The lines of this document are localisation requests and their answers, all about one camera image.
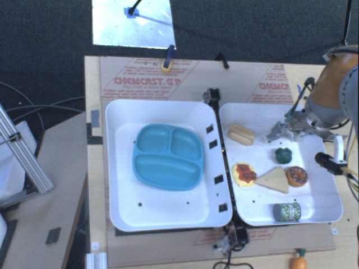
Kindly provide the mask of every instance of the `robotic hand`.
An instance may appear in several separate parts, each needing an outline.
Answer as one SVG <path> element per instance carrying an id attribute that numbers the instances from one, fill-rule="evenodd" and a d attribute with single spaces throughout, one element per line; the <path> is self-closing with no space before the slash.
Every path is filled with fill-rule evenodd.
<path id="1" fill-rule="evenodd" d="M 343 125 L 348 119 L 354 124 L 358 136 L 358 46 L 337 47 L 324 56 L 328 64 L 317 83 L 308 78 L 293 108 L 285 114 L 285 121 L 278 122 L 267 135 L 268 142 L 279 138 L 287 130 L 300 135 L 316 134 L 324 141 L 335 137 L 330 130 Z M 296 111 L 306 88 L 311 94 L 304 109 Z"/>

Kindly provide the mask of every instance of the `black fabric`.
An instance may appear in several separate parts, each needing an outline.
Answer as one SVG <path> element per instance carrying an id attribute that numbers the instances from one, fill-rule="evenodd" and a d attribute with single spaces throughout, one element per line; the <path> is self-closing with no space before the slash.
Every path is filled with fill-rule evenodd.
<path id="1" fill-rule="evenodd" d="M 343 38 L 348 0 L 170 0 L 175 58 L 323 64 Z M 0 81 L 35 104 L 84 95 L 84 56 L 163 57 L 165 50 L 92 45 L 91 0 L 0 0 Z M 358 44 L 358 0 L 350 44 Z M 25 105 L 0 87 L 5 109 Z M 73 102 L 84 109 L 84 101 Z M 16 117 L 19 112 L 12 112 Z M 45 127 L 74 113 L 42 111 Z M 29 118 L 39 132 L 37 117 Z"/>

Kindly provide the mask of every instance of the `toy carrot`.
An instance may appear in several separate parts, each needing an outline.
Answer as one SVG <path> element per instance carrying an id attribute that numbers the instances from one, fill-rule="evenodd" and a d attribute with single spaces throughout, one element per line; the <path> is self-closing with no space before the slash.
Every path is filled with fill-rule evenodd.
<path id="1" fill-rule="evenodd" d="M 299 257 L 294 259 L 292 269 L 306 269 L 307 262 L 304 259 L 305 249 L 298 249 Z"/>

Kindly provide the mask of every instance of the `soda can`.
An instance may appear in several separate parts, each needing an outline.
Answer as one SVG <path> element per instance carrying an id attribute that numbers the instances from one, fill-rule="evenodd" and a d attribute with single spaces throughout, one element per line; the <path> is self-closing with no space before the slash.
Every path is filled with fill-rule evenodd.
<path id="1" fill-rule="evenodd" d="M 273 207 L 276 221 L 298 221 L 301 218 L 301 207 L 295 203 L 276 203 Z"/>

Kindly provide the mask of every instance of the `blue divided plate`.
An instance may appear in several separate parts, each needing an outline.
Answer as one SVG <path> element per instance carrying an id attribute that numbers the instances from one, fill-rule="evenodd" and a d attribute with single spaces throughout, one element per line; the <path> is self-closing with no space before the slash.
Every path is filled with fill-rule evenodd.
<path id="1" fill-rule="evenodd" d="M 201 181 L 203 147 L 196 134 L 164 124 L 141 129 L 132 159 L 136 177 L 154 187 L 186 191 Z"/>

